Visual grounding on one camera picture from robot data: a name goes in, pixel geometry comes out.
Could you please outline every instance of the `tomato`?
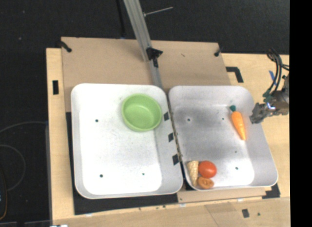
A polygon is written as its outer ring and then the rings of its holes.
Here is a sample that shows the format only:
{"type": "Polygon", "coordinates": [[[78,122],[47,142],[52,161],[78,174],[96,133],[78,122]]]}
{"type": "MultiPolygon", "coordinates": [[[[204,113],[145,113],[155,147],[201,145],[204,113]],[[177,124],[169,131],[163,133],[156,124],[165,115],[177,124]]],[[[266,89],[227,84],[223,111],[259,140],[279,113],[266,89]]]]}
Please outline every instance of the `tomato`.
{"type": "Polygon", "coordinates": [[[199,177],[197,182],[203,189],[210,189],[215,185],[210,178],[199,177]]]}
{"type": "Polygon", "coordinates": [[[202,161],[198,166],[198,172],[204,178],[212,178],[216,175],[216,167],[214,163],[210,161],[202,161]]]}

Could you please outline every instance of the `toy ice cream cone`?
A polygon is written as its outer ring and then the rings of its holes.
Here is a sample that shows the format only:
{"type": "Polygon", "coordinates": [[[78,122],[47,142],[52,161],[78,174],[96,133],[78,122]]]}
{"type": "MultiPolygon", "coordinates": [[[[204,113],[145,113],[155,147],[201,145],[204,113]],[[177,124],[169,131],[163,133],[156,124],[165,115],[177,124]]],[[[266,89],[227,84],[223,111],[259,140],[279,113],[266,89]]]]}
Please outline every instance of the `toy ice cream cone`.
{"type": "Polygon", "coordinates": [[[190,161],[187,163],[187,169],[189,170],[193,186],[197,185],[198,165],[199,161],[190,161]]]}

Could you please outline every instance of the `black clamp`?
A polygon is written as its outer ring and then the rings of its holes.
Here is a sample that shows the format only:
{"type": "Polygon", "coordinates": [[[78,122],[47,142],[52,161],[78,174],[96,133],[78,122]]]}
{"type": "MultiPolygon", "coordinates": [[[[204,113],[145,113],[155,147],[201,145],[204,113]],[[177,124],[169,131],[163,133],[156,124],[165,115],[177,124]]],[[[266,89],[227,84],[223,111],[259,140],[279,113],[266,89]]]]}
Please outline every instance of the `black clamp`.
{"type": "Polygon", "coordinates": [[[153,60],[154,67],[158,68],[157,58],[163,53],[163,51],[149,47],[146,49],[146,53],[147,53],[148,59],[150,61],[153,60]]]}

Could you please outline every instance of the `carrot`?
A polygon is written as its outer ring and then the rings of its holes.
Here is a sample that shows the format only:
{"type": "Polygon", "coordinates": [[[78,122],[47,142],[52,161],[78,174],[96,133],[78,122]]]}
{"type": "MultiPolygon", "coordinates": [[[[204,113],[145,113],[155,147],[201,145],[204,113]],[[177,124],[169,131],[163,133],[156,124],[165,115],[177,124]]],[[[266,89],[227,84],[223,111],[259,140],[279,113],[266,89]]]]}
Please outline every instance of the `carrot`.
{"type": "Polygon", "coordinates": [[[230,106],[230,109],[232,111],[231,119],[236,131],[242,140],[246,140],[246,131],[242,114],[236,111],[235,105],[230,106]]]}

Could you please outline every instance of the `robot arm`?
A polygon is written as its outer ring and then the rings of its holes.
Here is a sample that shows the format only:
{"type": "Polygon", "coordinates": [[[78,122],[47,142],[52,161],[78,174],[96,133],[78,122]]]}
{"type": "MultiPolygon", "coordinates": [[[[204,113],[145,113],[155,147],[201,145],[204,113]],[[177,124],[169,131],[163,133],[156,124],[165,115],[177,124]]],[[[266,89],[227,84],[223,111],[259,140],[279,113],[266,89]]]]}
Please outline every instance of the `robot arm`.
{"type": "Polygon", "coordinates": [[[270,49],[267,55],[276,63],[276,74],[272,85],[263,94],[264,103],[256,103],[253,108],[253,114],[250,116],[253,124],[262,122],[266,117],[287,115],[289,113],[289,73],[287,76],[281,77],[282,68],[289,71],[289,66],[282,63],[280,56],[273,49],[270,49]],[[278,91],[281,79],[284,79],[284,85],[278,91]]]}

